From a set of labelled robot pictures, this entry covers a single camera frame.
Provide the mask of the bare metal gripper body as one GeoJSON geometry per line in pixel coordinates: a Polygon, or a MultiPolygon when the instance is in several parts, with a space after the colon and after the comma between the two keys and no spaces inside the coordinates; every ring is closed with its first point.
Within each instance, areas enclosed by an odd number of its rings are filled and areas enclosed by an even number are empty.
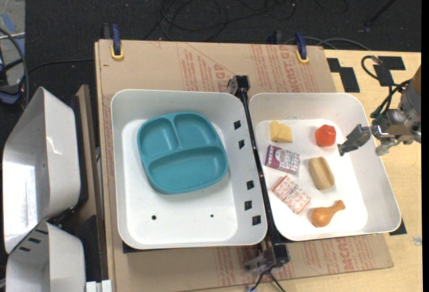
{"type": "Polygon", "coordinates": [[[414,113],[389,109],[372,121],[372,133],[382,145],[421,143],[420,119],[414,113]]]}

